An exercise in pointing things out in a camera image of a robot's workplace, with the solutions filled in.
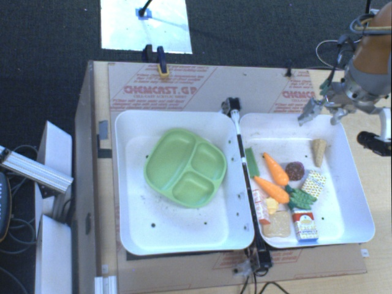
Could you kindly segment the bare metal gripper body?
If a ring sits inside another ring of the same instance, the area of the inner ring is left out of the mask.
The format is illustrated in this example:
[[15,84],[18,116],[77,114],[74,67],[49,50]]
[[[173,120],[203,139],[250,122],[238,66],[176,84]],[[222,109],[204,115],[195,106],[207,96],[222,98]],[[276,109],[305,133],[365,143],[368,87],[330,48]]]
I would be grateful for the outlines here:
[[334,116],[345,116],[357,110],[378,115],[376,103],[386,97],[386,82],[333,81],[323,86],[325,108]]

